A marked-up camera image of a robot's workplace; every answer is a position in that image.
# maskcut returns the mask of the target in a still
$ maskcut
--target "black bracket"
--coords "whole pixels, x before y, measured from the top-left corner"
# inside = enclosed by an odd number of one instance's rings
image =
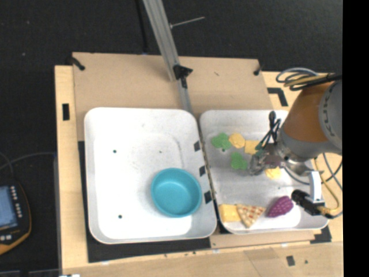
[[[192,73],[193,69],[186,68],[180,65],[175,65],[173,67],[174,75],[177,80],[180,80],[182,83],[182,87],[187,89],[187,81],[186,78],[189,74]]]

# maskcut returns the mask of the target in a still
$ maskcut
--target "wooden table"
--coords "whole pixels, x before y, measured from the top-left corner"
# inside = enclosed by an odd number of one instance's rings
[[[152,74],[153,66],[150,66],[148,71],[145,71],[145,66],[142,66],[143,57],[137,57],[135,61],[132,55],[88,55],[88,54],[74,54],[81,62],[90,62],[86,70],[90,70],[92,74],[92,67],[94,66],[94,59],[98,59],[101,69],[107,69],[106,65],[110,67],[106,73],[106,85],[109,86],[109,79],[124,79],[127,75],[116,75],[112,69],[119,66],[125,59],[129,59],[130,66],[134,73]],[[192,63],[190,68],[194,70],[207,70],[210,74],[211,68],[216,65],[216,71],[211,70],[212,77],[218,83],[222,81],[240,81],[239,78],[246,77],[241,73],[252,73],[257,70],[258,62],[256,60],[248,59],[206,59],[206,58],[180,58],[181,63]],[[149,60],[154,66],[161,65],[160,57],[146,56],[145,60]],[[211,249],[200,250],[196,252],[158,254],[153,256],[141,256],[128,259],[111,260],[109,262],[88,263],[87,247],[86,247],[86,232],[85,219],[82,201],[82,187],[80,163],[77,143],[81,138],[81,107],[83,110],[88,108],[84,104],[79,104],[80,99],[76,99],[76,94],[81,95],[81,92],[76,93],[81,82],[77,83],[76,78],[80,70],[72,66],[56,66],[55,67],[55,93],[56,93],[56,108],[57,108],[57,131],[58,131],[58,167],[59,167],[59,189],[60,189],[60,213],[61,213],[61,255],[62,268],[64,274],[83,274],[83,276],[240,276],[247,271],[250,276],[269,276],[268,274],[274,272],[273,276],[307,276],[312,272],[318,272],[319,276],[341,276],[343,275],[343,217],[337,218],[329,223],[329,230],[332,234],[332,242],[326,244],[311,245],[310,241],[315,239],[316,234],[320,231],[296,231],[296,232],[278,232],[267,233],[263,235],[224,235],[215,232],[211,237]],[[220,100],[220,90],[215,87],[212,91],[206,91],[204,84],[200,83],[196,86],[196,77],[204,78],[206,74],[199,72],[197,76],[190,76],[192,81],[189,82],[190,97],[194,111],[200,113],[202,110],[209,109],[209,102],[213,102],[214,95],[218,97],[217,104],[220,107],[229,108],[227,102],[231,102],[230,108],[244,108],[247,104],[248,108],[268,108],[268,109],[282,109],[288,110],[289,107],[281,105],[281,102],[276,94],[268,94],[268,88],[281,88],[279,83],[275,82],[277,72],[263,72],[258,77],[258,92],[259,98],[264,98],[260,102],[250,104],[238,103],[243,99],[240,93],[240,87],[227,88],[227,95],[231,96],[226,99],[224,103]],[[165,73],[163,68],[157,72],[159,81],[166,83]],[[292,104],[297,97],[296,92],[283,89],[288,104]],[[232,92],[238,98],[237,102],[232,102]],[[65,110],[69,107],[69,116],[66,118]],[[329,155],[332,168],[340,162],[338,155]],[[319,158],[319,167],[325,168],[324,162]],[[338,173],[339,179],[342,181],[342,171]],[[340,194],[338,186],[333,183],[332,188],[337,194]],[[327,205],[334,205],[332,197],[323,189],[323,195],[326,199]],[[318,257],[317,253],[324,251],[323,257]],[[295,265],[289,266],[286,257],[292,254],[295,259]],[[275,275],[276,268],[281,268],[281,274]]]

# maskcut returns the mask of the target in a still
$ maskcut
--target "black floor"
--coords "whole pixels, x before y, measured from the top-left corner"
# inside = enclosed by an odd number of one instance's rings
[[[179,55],[257,58],[263,70],[342,72],[343,0],[163,0]],[[146,13],[148,53],[159,54]],[[0,0],[0,152],[10,160],[55,152],[53,67],[73,51],[144,50],[134,0]],[[0,272],[58,266],[54,157],[14,165],[33,232],[0,256]],[[9,169],[0,170],[1,179]]]

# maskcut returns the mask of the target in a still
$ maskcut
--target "device screen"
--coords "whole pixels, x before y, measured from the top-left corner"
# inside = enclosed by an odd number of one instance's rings
[[[18,225],[8,186],[0,186],[0,230]]]

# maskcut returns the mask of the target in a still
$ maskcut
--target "handheld device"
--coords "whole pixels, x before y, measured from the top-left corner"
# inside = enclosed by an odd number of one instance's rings
[[[31,213],[22,186],[15,180],[0,183],[0,255],[31,233]]]

